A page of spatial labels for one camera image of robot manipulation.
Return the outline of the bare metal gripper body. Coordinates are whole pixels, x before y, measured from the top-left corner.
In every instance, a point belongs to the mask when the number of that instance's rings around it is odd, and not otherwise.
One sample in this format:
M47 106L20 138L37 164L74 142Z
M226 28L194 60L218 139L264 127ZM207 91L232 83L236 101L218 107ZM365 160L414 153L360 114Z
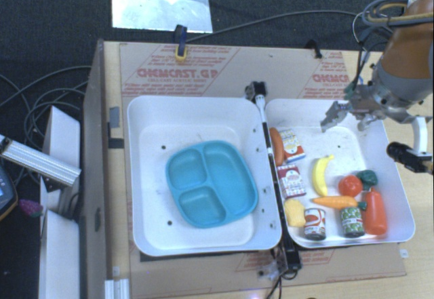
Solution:
M422 100L422 91L418 88L399 87L392 92L383 83L366 85L348 85L348 103L350 113L356 117L360 113L378 113L380 119L390 118L397 123L411 123L415 116L408 109Z

